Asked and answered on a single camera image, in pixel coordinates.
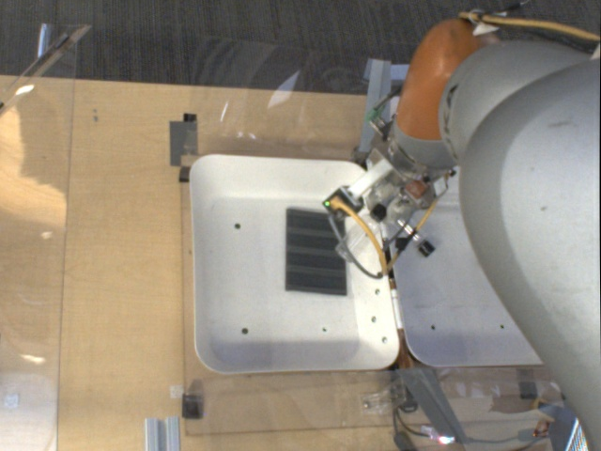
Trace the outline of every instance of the dark gray carpet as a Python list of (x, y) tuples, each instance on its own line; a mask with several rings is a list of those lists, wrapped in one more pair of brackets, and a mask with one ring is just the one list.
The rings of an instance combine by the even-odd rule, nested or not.
[[(434, 23), (519, 0), (0, 0), (0, 73), (35, 57), (40, 23), (91, 23), (78, 76), (359, 92), (367, 57), (408, 62)], [(533, 0), (518, 15), (599, 31), (600, 0)], [(507, 33), (505, 38), (518, 34)]]

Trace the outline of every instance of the white tray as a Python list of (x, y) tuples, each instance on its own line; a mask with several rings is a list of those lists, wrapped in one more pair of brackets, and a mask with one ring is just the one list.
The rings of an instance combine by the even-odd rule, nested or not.
[[(347, 296), (285, 290), (285, 211), (363, 170), (347, 162), (209, 155), (191, 172), (196, 352), (222, 373), (380, 369), (399, 350), (386, 279), (347, 265)], [(376, 270), (373, 253), (360, 256)]]

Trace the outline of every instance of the gray cable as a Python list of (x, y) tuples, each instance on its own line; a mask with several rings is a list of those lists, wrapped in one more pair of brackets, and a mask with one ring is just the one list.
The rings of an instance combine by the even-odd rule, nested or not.
[(342, 237), (342, 235), (340, 234), (340, 230), (338, 229), (338, 225), (336, 225), (336, 221), (334, 219), (333, 214), (330, 214), (328, 216), (328, 221), (330, 221), (331, 230), (334, 231), (334, 235), (336, 236), (336, 239), (338, 240), (338, 242), (340, 243), (342, 248), (345, 250), (345, 252), (347, 253), (347, 255), (350, 258), (350, 260), (352, 261), (352, 263), (355, 264), (361, 272), (363, 272), (365, 275), (371, 277), (372, 279), (381, 279), (382, 274), (380, 272), (377, 274), (373, 274), (373, 273), (369, 272), (367, 269), (364, 268), (364, 266), (361, 264), (361, 262), (359, 262), (359, 260), (357, 260), (357, 258), (353, 255), (353, 253), (350, 252), (350, 249), (348, 248), (347, 243), (345, 242), (345, 238)]

